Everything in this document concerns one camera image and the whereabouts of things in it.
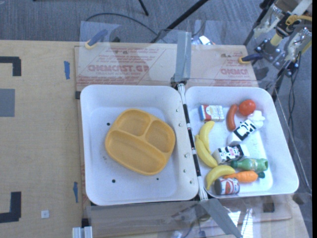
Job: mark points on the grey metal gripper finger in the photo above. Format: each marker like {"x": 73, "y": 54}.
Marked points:
{"x": 265, "y": 27}
{"x": 298, "y": 44}

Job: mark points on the red tomato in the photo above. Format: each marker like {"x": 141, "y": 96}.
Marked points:
{"x": 247, "y": 107}

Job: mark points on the white lumpy toy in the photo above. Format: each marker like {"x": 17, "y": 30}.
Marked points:
{"x": 258, "y": 116}

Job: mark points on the red sausage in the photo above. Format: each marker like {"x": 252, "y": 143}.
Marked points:
{"x": 232, "y": 118}

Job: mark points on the red white blue carton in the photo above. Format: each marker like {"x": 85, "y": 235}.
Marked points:
{"x": 211, "y": 113}

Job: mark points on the black and white carton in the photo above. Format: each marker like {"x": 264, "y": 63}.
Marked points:
{"x": 244, "y": 131}

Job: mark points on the brown cardboard board red print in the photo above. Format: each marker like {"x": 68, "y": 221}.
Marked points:
{"x": 158, "y": 63}

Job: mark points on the white plastic tray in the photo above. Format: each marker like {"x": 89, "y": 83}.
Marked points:
{"x": 99, "y": 182}
{"x": 280, "y": 157}

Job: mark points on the yellow banana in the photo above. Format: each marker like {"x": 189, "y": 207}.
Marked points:
{"x": 206, "y": 133}
{"x": 218, "y": 172}
{"x": 204, "y": 154}

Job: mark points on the cow print carton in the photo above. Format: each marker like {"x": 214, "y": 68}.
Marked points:
{"x": 230, "y": 154}

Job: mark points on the green bottle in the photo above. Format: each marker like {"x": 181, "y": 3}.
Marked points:
{"x": 250, "y": 164}

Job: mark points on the orange carrot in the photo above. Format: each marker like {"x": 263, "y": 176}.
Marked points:
{"x": 244, "y": 176}

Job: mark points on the red and white can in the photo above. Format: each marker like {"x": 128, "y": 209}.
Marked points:
{"x": 227, "y": 186}

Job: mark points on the yellow divided plate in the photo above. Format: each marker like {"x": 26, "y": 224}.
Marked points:
{"x": 138, "y": 145}

